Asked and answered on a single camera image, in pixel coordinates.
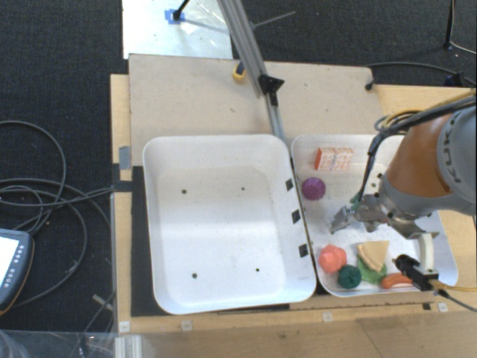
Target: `black connector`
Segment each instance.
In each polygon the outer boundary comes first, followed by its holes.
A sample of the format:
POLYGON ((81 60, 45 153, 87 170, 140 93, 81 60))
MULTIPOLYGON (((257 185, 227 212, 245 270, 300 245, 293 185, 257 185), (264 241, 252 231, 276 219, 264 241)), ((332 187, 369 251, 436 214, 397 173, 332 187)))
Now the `black connector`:
POLYGON ((434 290, 429 280, 437 280, 439 274, 435 272, 423 273, 419 269, 420 263, 416 259, 409 257, 406 254, 401 254, 394 260, 394 264, 401 271, 402 274, 412 280, 414 286, 421 291, 434 290))

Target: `white cable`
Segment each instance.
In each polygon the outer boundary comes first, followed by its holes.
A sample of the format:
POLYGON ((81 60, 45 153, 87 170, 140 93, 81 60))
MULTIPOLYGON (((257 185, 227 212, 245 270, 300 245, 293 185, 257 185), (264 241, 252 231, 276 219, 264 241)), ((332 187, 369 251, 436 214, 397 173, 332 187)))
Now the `white cable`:
POLYGON ((449 35, 449 43, 453 45, 456 48, 459 48, 462 51, 468 51, 469 53, 476 54, 476 51, 473 51, 471 49, 465 48, 463 46, 457 45, 454 43, 451 38, 452 38, 452 32, 454 31, 454 18, 455 18, 455 0, 452 0, 451 2, 451 11, 452 11, 452 21, 450 24, 450 35, 449 35))

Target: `purple ball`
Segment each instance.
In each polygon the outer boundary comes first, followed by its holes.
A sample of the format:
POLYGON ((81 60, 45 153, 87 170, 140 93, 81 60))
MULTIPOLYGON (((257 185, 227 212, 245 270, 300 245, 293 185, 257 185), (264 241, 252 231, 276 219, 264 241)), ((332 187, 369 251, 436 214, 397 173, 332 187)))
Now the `purple ball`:
POLYGON ((320 178, 308 178, 302 186, 303 196, 309 200, 320 200, 326 192, 326 185, 320 178))

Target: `device screen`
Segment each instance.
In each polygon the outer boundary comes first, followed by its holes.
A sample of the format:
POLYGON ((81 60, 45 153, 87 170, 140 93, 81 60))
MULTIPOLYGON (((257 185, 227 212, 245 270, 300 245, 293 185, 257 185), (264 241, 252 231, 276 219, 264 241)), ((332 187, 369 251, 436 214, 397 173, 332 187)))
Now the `device screen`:
POLYGON ((0 236, 0 283, 7 274, 19 241, 0 236))

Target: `toy bread slice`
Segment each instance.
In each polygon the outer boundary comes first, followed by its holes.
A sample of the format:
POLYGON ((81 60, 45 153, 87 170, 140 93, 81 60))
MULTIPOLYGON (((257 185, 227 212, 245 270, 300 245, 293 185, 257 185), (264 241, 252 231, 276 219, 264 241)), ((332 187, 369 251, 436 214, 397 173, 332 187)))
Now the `toy bread slice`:
POLYGON ((389 241, 383 240, 380 242, 363 242, 358 244, 356 249, 358 249, 358 255, 369 269, 381 271, 385 263, 388 246, 389 241))

